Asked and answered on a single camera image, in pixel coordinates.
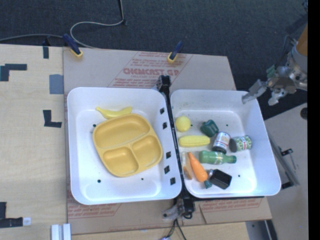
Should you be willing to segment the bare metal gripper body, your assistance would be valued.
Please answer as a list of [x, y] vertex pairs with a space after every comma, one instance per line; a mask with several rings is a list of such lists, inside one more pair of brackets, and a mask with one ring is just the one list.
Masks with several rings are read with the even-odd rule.
[[299, 67], [271, 66], [266, 70], [267, 86], [275, 90], [283, 90], [293, 94], [296, 90], [308, 91], [308, 75]]

